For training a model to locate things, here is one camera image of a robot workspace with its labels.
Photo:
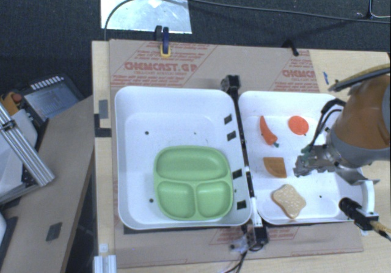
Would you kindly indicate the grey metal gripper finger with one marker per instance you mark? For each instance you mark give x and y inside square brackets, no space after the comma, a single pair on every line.
[301,161]
[301,172]

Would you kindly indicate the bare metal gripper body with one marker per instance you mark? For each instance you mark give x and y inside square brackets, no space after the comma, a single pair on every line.
[320,158]

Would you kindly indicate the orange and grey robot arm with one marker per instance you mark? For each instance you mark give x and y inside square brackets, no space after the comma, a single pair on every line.
[363,119]

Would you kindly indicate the brown pizza slice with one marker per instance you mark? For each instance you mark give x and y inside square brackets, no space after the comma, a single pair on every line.
[275,167]

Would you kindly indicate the tan bread slice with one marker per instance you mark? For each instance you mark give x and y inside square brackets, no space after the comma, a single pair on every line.
[288,200]

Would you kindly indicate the white plastic tray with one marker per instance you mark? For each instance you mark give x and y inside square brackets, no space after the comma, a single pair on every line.
[171,119]
[314,204]

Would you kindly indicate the orange round slice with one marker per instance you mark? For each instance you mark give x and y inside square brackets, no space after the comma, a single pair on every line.
[298,125]

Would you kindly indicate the orange carrot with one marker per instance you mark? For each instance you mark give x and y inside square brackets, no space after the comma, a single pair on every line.
[266,132]

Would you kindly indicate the thin black and white rod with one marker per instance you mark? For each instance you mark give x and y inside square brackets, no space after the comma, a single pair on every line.
[243,143]

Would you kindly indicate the green divided plate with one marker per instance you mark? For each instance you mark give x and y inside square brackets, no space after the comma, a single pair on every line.
[192,183]

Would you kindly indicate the brown cardboard board red print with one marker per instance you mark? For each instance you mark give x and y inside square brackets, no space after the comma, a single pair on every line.
[189,64]

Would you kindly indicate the black cylinder on white bracket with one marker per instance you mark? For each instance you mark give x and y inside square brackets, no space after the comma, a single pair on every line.
[355,209]

